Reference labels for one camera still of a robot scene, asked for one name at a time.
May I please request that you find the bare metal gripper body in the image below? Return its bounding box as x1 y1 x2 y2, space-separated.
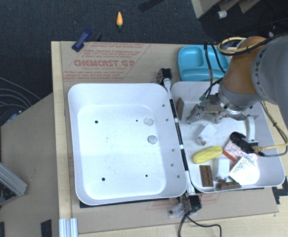
200 94 249 120

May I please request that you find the white box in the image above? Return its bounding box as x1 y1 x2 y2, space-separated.
198 122 217 143

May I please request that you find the brown rectangular block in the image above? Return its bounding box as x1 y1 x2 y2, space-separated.
176 97 185 121

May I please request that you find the thin black and white rod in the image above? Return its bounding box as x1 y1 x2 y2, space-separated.
163 78 196 195

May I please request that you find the red and white packet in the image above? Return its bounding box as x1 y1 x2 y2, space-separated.
222 140 245 162

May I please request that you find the yellow corn cob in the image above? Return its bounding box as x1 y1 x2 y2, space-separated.
192 145 224 164

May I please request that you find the blue divided plate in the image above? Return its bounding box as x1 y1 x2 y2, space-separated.
178 45 230 82

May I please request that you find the small white bottle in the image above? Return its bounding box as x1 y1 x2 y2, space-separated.
217 157 231 178

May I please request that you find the brown chocolate bar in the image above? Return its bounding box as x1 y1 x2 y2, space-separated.
198 164 215 188

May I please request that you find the white carton with coloured print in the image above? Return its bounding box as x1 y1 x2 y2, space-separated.
228 154 260 186

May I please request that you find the brown biscuit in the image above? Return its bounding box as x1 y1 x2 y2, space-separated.
215 181 242 190

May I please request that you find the white plastic tray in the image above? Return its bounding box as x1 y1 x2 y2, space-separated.
67 82 188 206
170 80 286 194

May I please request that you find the brown cardboard board, red print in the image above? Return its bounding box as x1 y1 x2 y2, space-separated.
60 41 279 234

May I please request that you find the orange carrot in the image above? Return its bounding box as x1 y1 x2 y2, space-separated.
116 11 124 30

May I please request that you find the black block with thin wires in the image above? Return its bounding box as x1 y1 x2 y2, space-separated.
153 68 173 85
179 194 202 215

